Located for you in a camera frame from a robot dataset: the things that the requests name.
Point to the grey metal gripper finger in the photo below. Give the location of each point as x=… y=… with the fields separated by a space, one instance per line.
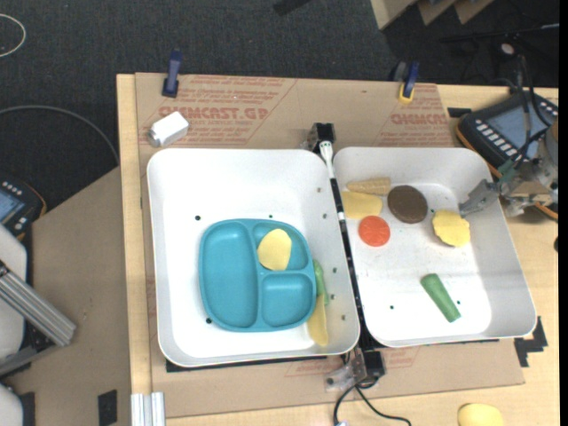
x=484 y=187
x=478 y=203

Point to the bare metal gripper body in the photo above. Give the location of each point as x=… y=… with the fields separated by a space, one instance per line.
x=530 y=186

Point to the yellow wavy toy food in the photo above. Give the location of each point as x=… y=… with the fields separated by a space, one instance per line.
x=452 y=229

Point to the brown round biscuit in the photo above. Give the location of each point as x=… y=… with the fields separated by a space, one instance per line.
x=407 y=204

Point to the green toy cucumber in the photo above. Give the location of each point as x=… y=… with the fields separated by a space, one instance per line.
x=440 y=297

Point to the white plastic tray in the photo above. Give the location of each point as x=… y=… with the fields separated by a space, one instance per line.
x=417 y=291
x=239 y=184

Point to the orange round fruit slice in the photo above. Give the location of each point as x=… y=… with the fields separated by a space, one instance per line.
x=374 y=231

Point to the tan ridged biscuit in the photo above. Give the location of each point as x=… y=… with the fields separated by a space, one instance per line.
x=370 y=186

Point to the yellow toy cheese slice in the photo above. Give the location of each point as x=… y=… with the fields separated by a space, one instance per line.
x=360 y=204

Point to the thin black and white rod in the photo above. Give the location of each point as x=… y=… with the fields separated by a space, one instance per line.
x=350 y=260

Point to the brown cardboard board red print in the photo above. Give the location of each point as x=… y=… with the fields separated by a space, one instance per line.
x=355 y=104

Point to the green toy pea pod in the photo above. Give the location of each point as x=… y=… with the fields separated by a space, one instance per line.
x=320 y=282

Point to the yellow banana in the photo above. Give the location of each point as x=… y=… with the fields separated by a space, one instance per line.
x=318 y=324

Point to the yellow oval potato chip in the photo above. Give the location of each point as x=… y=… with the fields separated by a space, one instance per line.
x=274 y=249

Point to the yellow rounded toy food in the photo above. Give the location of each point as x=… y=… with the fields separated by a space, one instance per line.
x=480 y=415

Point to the blue divided plate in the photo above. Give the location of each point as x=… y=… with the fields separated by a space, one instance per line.
x=226 y=273

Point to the white plastic bottle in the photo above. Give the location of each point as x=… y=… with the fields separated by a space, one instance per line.
x=169 y=128

